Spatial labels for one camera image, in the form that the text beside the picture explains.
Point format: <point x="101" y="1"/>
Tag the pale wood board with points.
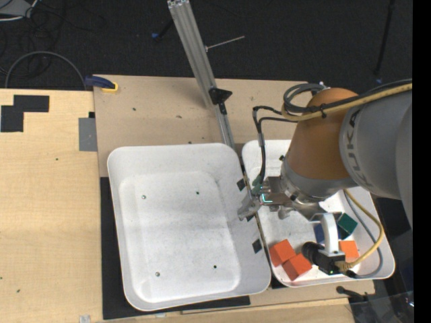
<point x="161" y="116"/>

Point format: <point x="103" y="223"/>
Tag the orange cube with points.
<point x="349" y="249"/>

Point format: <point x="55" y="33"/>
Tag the white plastic tray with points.
<point x="182" y="227"/>
<point x="289" y="229"/>

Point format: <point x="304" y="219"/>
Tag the blue cube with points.
<point x="318" y="233"/>

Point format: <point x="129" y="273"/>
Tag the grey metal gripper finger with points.
<point x="283" y="212"/>
<point x="248" y="208"/>

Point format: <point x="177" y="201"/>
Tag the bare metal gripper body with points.
<point x="279" y="194"/>

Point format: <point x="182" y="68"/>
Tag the red-orange cube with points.
<point x="297" y="266"/>
<point x="282" y="251"/>

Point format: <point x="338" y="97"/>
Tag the green cube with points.
<point x="347" y="224"/>

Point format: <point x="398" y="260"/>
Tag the black cylinder on white bracket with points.
<point x="328" y="247"/>

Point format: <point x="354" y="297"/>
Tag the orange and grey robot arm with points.
<point x="336" y="140"/>

